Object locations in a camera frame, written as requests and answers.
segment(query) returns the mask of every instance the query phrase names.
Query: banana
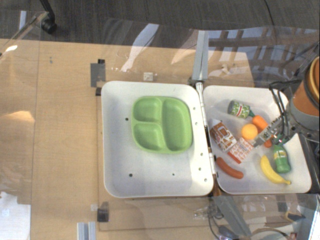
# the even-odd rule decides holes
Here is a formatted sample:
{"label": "banana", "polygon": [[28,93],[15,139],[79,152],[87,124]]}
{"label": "banana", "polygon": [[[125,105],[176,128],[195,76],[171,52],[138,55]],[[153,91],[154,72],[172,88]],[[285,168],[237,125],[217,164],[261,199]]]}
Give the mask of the banana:
{"label": "banana", "polygon": [[260,166],[262,169],[262,172],[264,175],[273,183],[285,183],[290,185],[291,181],[285,180],[282,178],[279,174],[277,174],[274,169],[271,167],[269,159],[266,157],[266,155],[263,155],[260,160]]}

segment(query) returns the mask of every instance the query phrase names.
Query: green plate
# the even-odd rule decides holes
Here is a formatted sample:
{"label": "green plate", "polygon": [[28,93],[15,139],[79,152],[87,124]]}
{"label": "green plate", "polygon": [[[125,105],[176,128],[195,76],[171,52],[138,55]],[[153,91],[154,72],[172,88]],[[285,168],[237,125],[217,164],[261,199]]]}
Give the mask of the green plate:
{"label": "green plate", "polygon": [[145,151],[175,154],[192,143],[192,125],[187,105],[177,98],[145,96],[132,107],[132,135]]}

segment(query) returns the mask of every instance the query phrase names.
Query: hot dog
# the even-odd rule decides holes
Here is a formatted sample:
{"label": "hot dog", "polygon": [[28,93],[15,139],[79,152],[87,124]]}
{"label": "hot dog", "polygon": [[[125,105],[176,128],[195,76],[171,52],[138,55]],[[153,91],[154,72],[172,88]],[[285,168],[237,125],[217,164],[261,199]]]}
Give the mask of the hot dog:
{"label": "hot dog", "polygon": [[216,164],[221,168],[221,170],[223,170],[226,174],[230,175],[231,177],[234,177],[236,179],[242,179],[244,177],[244,174],[241,171],[230,167],[221,157],[218,157],[216,159]]}

